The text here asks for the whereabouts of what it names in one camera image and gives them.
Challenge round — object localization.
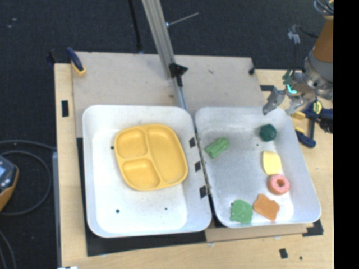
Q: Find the pale yellow cheese slice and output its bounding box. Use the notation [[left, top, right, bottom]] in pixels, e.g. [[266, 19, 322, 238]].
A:
[[262, 150, 283, 176]]

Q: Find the orange bread slice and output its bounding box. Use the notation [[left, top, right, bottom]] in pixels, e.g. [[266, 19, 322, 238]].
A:
[[252, 193, 281, 222]]

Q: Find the green lettuce leaf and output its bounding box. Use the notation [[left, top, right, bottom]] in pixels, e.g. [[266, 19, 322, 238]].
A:
[[229, 199, 254, 225]]

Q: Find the pale flat board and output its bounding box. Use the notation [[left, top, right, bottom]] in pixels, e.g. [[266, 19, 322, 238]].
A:
[[71, 51, 309, 243]]

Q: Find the pink doughnut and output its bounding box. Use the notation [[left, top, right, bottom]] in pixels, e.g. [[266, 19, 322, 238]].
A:
[[266, 173, 291, 196]]

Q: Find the light green toy vegetable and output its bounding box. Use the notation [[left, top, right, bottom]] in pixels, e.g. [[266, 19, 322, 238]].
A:
[[204, 137, 231, 160]]

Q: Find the dark green broccoli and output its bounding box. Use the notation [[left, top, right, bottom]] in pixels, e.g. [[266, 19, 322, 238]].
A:
[[259, 123, 278, 142]]

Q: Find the thin rod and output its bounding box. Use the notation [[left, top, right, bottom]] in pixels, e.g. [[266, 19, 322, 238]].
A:
[[176, 77, 213, 200]]

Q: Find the white plastic tray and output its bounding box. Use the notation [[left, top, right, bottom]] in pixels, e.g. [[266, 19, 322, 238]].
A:
[[81, 104, 213, 239], [194, 106, 323, 229]]

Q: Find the yellow divided plate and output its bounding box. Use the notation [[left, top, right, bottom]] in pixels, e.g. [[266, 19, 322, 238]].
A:
[[113, 123, 189, 192]]

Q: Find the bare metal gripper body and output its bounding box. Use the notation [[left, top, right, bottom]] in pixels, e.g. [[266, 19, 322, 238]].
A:
[[284, 71, 334, 100]]

